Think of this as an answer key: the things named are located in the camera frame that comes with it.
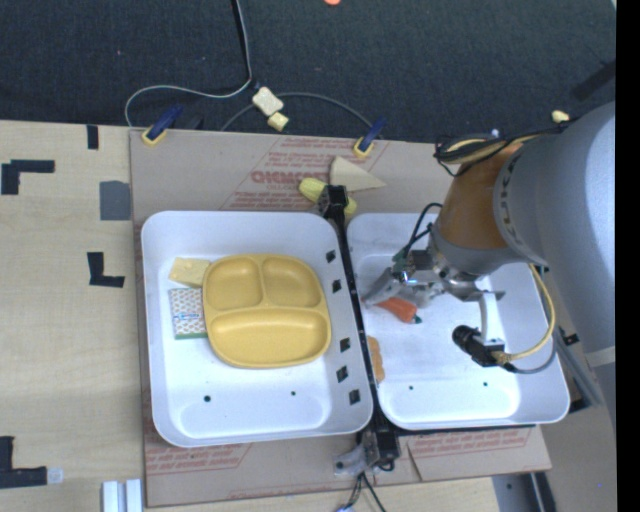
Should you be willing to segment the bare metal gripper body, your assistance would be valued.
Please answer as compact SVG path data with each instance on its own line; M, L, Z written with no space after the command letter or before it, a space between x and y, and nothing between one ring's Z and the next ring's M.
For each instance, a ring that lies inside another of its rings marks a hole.
M392 258L392 275L401 285L441 291L461 301L478 301L476 282L494 271L488 251L453 248L401 250Z

